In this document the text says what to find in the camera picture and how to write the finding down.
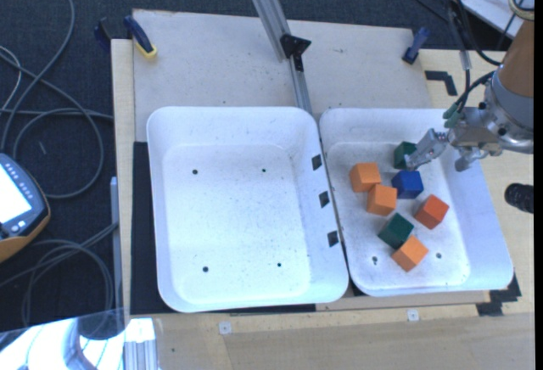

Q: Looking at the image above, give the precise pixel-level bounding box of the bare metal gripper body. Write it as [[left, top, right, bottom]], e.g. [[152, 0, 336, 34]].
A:
[[447, 94, 535, 155]]

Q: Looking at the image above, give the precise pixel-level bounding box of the dark green cube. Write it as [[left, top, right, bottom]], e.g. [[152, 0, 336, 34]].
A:
[[393, 141, 418, 170], [377, 212, 415, 250]]

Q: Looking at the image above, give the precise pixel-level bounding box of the blue cube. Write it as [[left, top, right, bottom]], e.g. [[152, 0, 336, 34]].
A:
[[390, 170, 425, 200]]

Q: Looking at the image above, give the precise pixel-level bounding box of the dark orange cube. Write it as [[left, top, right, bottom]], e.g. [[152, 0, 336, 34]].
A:
[[413, 194, 451, 230]]

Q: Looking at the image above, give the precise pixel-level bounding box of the white plastic tray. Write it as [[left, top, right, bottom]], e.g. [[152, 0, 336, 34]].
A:
[[317, 107, 515, 299], [146, 105, 350, 314]]

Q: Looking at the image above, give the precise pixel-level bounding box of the pale flat board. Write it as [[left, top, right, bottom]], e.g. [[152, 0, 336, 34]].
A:
[[131, 8, 489, 312]]

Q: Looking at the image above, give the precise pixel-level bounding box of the black cylinder on white bracket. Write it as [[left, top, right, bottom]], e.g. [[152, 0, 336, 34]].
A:
[[504, 182, 535, 215]]

